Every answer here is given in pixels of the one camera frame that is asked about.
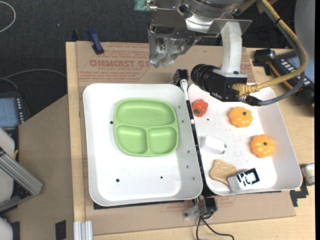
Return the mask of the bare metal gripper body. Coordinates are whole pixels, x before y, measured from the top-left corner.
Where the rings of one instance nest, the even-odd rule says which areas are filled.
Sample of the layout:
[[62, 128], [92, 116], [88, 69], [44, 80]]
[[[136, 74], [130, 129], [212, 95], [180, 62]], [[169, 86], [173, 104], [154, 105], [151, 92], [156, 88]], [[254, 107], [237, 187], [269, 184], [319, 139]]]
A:
[[185, 40], [191, 46], [199, 38], [217, 37], [226, 24], [237, 23], [244, 32], [249, 20], [234, 13], [246, 0], [146, 0], [149, 31], [163, 48], [164, 36]]

